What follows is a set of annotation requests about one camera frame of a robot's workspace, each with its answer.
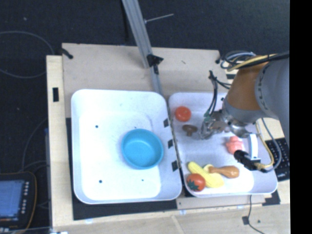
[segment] black carpet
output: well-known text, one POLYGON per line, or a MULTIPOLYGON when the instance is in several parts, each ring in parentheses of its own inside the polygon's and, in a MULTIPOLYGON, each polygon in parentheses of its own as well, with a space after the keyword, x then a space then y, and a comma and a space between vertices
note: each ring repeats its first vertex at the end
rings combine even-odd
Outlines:
MULTIPOLYGON (((147 20, 174 14, 147 23, 153 47, 260 55, 290 48, 290 0, 139 3, 147 20)), ((24 167, 35 173, 39 192, 33 228, 50 224, 45 56, 59 55, 63 42, 135 45, 120 0, 0 0, 0 169, 12 173, 24 167), (27 167, 35 161, 42 162, 27 167)))

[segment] electronic device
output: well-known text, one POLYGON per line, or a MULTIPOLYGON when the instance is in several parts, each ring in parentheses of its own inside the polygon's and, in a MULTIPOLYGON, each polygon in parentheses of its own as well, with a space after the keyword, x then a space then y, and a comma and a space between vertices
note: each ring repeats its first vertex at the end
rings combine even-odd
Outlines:
POLYGON ((36 199, 34 174, 0 174, 0 232, 27 229, 33 218, 36 199))
MULTIPOLYGON (((285 138, 277 138, 275 139, 279 148, 282 152, 282 160, 280 164, 275 168, 275 173, 278 181, 284 181, 290 179, 290 153, 287 142, 285 138)), ((273 140, 266 140, 265 141, 268 145, 268 148, 273 154, 274 162, 278 160, 278 152, 273 140)))

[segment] brown mushroom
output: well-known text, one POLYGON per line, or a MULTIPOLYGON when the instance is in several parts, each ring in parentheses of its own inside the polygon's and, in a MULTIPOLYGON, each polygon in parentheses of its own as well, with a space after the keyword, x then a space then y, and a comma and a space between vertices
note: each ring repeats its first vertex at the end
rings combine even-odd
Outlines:
POLYGON ((192 136, 197 131, 197 127, 189 124, 183 125, 182 129, 186 132, 187 136, 192 136))

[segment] blue bowl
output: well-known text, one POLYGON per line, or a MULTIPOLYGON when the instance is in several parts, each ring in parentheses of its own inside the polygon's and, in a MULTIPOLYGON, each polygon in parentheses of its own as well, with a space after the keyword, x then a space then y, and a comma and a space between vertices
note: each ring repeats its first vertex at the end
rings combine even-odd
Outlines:
POLYGON ((126 133, 121 141, 121 151, 128 164, 137 169, 152 168, 164 156, 160 139, 145 129, 134 129, 126 133))

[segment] white tray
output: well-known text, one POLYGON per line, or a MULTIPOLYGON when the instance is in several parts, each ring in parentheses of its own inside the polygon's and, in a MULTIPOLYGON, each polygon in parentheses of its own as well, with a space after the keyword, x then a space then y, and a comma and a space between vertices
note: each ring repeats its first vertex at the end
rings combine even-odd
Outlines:
MULTIPOLYGON (((222 108, 221 98, 225 97, 225 93, 219 93, 215 110, 222 108)), ((250 194, 270 194, 277 188, 277 178, 274 171, 262 173, 259 171, 249 171, 240 163, 234 156, 230 154, 225 146, 232 133, 221 133, 211 137, 211 139, 201 140, 199 131, 204 119, 203 115, 210 106, 213 99, 213 93, 176 93, 169 98, 169 107, 171 117, 173 119, 173 129, 176 138, 176 145, 181 161, 181 168, 184 176, 184 181, 187 175, 190 174, 187 164, 190 161, 195 161, 200 166, 212 164, 215 167, 227 165, 235 165, 240 170, 238 178, 224 178, 225 185, 220 188, 205 188, 201 192, 190 193, 196 197, 214 197, 225 195, 250 195, 250 194), (174 113, 178 106, 186 106, 192 112, 192 117, 187 122, 180 122, 175 119, 174 113), (193 135, 186 136, 182 130, 184 124, 191 124, 198 127, 198 132, 193 135)), ((256 128, 250 126, 247 128, 250 132, 256 133, 256 128)), ((246 152, 248 152, 248 142, 242 140, 246 152)), ((262 163, 269 163, 270 157, 265 150, 261 140, 258 140, 258 156, 262 163)))
POLYGON ((87 204, 172 200, 182 190, 166 101, 154 92, 90 90, 71 100, 74 192, 87 204), (136 170, 120 144, 130 130, 154 132, 164 146, 156 166, 136 170))

